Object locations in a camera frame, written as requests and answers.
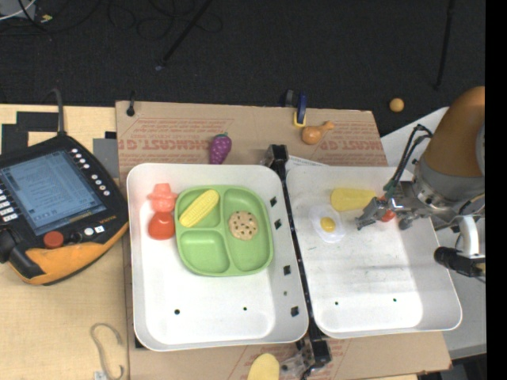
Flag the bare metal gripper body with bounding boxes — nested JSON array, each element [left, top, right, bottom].
[[390, 180, 460, 231]]

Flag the small red toy piece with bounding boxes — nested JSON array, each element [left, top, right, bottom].
[[378, 198, 397, 223]]

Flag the yellow cheese wedge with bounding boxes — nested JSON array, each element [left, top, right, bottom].
[[330, 187, 378, 213]]

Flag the white fried egg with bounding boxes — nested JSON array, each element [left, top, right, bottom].
[[308, 203, 347, 245]]

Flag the white plastic tray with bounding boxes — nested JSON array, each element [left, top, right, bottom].
[[126, 162, 310, 352], [284, 165, 463, 340]]

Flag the thin black rod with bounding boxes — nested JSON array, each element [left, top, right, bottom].
[[273, 160, 320, 342]]

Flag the brown chicken drumstick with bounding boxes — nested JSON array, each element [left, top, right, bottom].
[[300, 120, 336, 146]]

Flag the chocolate chip biscuit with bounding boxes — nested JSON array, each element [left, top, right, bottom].
[[227, 210, 260, 241]]

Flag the brown cardboard board red print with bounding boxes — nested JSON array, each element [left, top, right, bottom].
[[114, 100, 453, 380]]

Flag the green divided plate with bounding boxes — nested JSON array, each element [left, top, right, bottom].
[[173, 184, 275, 278]]

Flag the purple grapes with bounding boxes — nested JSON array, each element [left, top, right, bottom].
[[208, 132, 233, 165]]

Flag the yellow corn cob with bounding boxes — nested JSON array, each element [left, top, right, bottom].
[[178, 188, 220, 229]]

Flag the yellow oval toy food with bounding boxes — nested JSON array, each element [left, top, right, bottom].
[[246, 352, 280, 380]]

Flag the red figure with pink hat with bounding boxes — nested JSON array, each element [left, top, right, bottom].
[[146, 182, 178, 241]]

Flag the black cylinder on white bracket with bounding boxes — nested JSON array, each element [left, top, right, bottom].
[[433, 215, 486, 279]]

